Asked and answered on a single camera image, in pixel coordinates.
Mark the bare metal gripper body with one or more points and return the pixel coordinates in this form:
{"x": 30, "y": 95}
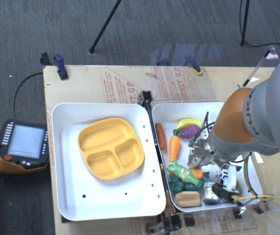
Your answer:
{"x": 213, "y": 155}

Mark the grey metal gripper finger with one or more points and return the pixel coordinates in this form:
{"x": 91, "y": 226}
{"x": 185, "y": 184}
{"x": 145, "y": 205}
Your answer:
{"x": 193, "y": 161}
{"x": 199, "y": 144}

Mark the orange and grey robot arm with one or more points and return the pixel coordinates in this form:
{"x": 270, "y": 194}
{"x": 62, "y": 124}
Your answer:
{"x": 257, "y": 111}

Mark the small orange carrot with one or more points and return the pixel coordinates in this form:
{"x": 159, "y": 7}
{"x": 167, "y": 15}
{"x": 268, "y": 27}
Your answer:
{"x": 196, "y": 173}

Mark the green plastic bottle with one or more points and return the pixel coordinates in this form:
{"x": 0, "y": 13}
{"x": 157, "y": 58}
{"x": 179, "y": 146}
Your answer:
{"x": 182, "y": 172}

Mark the purple grapes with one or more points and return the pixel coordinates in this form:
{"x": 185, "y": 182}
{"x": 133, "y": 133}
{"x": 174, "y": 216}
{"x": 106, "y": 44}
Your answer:
{"x": 188, "y": 132}

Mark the white carton with black print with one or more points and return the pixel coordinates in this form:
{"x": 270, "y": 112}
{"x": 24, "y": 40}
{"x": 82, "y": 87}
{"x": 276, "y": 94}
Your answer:
{"x": 221, "y": 176}

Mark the yellow banana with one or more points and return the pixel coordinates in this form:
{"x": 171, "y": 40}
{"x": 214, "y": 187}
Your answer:
{"x": 187, "y": 122}

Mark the dark green vegetable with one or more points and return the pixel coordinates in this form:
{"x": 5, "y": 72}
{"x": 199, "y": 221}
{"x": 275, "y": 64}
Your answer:
{"x": 191, "y": 187}

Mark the green broccoli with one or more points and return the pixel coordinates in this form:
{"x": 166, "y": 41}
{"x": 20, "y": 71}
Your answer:
{"x": 175, "y": 185}

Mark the small silver can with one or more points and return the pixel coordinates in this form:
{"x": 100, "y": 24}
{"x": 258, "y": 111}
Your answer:
{"x": 210, "y": 192}

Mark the tan bread slice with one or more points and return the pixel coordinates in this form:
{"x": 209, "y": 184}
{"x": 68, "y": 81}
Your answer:
{"x": 187, "y": 199}

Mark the brown sausage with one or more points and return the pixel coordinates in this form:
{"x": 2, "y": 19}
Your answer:
{"x": 161, "y": 136}

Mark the white plastic tray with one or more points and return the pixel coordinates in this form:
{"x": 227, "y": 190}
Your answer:
{"x": 169, "y": 111}
{"x": 120, "y": 199}

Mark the yellow divided plate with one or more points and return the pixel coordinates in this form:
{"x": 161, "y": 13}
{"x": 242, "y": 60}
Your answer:
{"x": 105, "y": 141}

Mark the brown cardboard board, red print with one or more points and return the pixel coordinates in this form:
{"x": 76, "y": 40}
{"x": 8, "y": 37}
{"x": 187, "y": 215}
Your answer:
{"x": 93, "y": 87}

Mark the black tripod leg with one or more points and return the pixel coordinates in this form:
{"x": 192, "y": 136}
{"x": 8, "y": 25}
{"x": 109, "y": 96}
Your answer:
{"x": 245, "y": 16}
{"x": 108, "y": 21}

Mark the black cylinder on white bracket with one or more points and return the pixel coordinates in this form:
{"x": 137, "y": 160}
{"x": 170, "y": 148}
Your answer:
{"x": 221, "y": 192}

